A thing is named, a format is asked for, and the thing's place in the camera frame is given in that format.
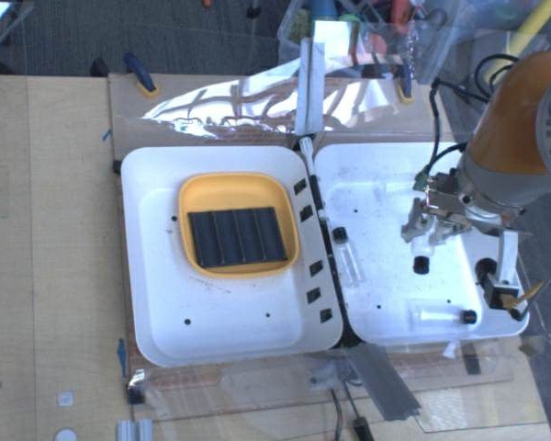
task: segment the white tray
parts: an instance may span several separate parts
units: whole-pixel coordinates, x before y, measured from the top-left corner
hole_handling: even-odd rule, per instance
[[[189,264],[172,219],[179,189],[192,175],[217,172],[263,173],[284,186],[299,236],[292,267],[237,280],[209,278]],[[153,364],[304,353],[339,340],[343,323],[314,202],[309,187],[294,191],[298,181],[309,182],[295,153],[274,146],[142,148],[124,159],[121,178],[137,344]],[[307,205],[314,214],[300,221]],[[319,261],[322,270],[311,276]]]
[[[436,247],[431,272],[412,270],[410,245],[400,237],[415,197],[416,172],[428,162],[427,142],[350,143],[322,148],[315,158],[329,230],[343,226],[360,255],[367,281],[343,288],[349,322],[368,343],[414,344],[506,336],[521,332],[506,311],[488,308],[476,284],[475,263],[497,259],[498,239],[476,231],[447,239]],[[448,172],[459,155],[446,155],[432,173]],[[417,306],[474,310],[476,324],[413,319]]]

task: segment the yellow pole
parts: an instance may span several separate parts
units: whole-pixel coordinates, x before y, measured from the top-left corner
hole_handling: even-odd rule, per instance
[[[501,52],[514,57],[520,57],[524,49],[526,49],[526,46],[529,45],[531,40],[541,30],[549,18],[551,18],[551,0],[541,0],[512,36],[508,47]],[[494,61],[490,68],[484,73],[484,81],[488,82],[492,74],[496,73],[507,63],[508,62],[502,60]]]

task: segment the wooden table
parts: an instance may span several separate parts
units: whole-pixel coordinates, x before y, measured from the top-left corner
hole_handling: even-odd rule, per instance
[[[0,440],[50,440],[64,427],[80,440],[114,439],[132,416],[117,356],[127,325],[110,129],[106,79],[0,76]],[[510,380],[416,393],[467,429],[425,434],[411,417],[373,423],[376,440],[551,439],[518,339],[500,344]],[[73,402],[60,406],[66,392]],[[375,411],[365,399],[359,409]],[[279,439],[282,420],[300,430],[324,414],[334,420],[332,403],[158,422],[154,439]],[[344,440],[355,439],[350,423]],[[330,440],[333,430],[296,439]]]

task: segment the dark gray carpet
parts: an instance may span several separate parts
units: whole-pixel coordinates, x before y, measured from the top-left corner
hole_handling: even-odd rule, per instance
[[[133,51],[153,73],[249,74],[277,65],[276,32],[291,0],[261,0],[257,38],[246,17],[253,0],[28,0],[35,9],[0,48],[0,62],[17,74],[88,76],[103,58],[112,72]],[[551,20],[544,28],[551,43]],[[500,43],[484,55],[498,51]],[[469,44],[450,50],[440,75],[466,83],[473,73]],[[470,132],[481,106],[441,91],[455,130]],[[523,276],[532,286],[551,272],[551,195],[540,198],[522,217],[534,236],[521,247]],[[523,335],[526,353],[551,425],[551,287],[538,302]]]

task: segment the robotic arm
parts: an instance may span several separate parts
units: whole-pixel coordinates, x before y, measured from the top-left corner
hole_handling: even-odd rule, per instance
[[[521,291],[515,279],[524,208],[551,193],[551,51],[535,52],[504,75],[470,142],[449,173],[429,176],[402,226],[407,242],[426,247],[471,228],[499,237],[498,263],[480,260],[478,282],[492,309],[507,309]],[[428,257],[415,257],[428,273]]]

